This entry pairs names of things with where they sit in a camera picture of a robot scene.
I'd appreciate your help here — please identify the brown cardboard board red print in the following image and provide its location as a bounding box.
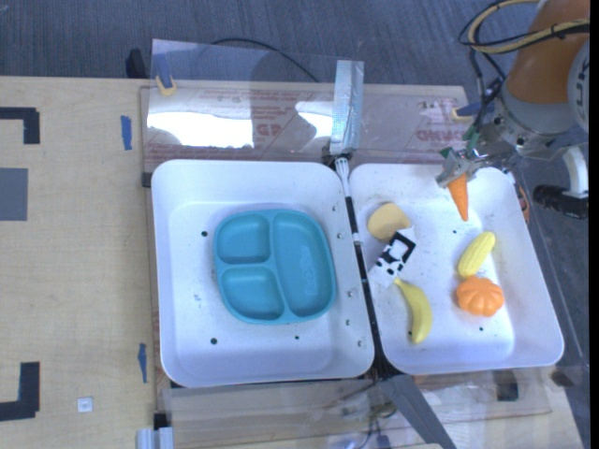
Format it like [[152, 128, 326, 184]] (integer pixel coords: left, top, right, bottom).
[[139, 84, 562, 421]]

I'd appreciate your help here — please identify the yellow banana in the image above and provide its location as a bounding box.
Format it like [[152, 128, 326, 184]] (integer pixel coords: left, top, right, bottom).
[[393, 277, 434, 346]]

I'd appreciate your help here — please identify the white plastic tray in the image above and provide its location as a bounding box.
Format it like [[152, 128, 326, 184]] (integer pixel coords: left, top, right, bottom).
[[150, 158, 376, 388], [348, 163, 565, 377]]

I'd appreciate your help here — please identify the yellow corn cob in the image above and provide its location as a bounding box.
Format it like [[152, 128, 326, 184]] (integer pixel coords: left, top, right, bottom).
[[457, 230, 497, 280]]

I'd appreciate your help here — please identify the blue divided plate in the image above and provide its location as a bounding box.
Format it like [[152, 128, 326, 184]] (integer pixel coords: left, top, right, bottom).
[[212, 208, 338, 326]]

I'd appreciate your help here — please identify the black and white carton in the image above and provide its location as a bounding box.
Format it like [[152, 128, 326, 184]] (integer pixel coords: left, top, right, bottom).
[[367, 225, 417, 290]]

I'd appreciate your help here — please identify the orange pumpkin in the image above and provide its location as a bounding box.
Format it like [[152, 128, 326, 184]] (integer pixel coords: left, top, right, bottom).
[[455, 275, 506, 318]]

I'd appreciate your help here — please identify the black cylinder on white bracket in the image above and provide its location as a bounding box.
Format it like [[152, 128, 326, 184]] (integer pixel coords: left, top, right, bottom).
[[533, 146, 590, 221]]

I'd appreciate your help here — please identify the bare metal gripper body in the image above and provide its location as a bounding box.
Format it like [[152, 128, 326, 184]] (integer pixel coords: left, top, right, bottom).
[[460, 120, 558, 164]]

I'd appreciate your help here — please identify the orange carrot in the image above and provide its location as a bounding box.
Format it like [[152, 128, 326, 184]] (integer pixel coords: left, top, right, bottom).
[[438, 147, 471, 223]]

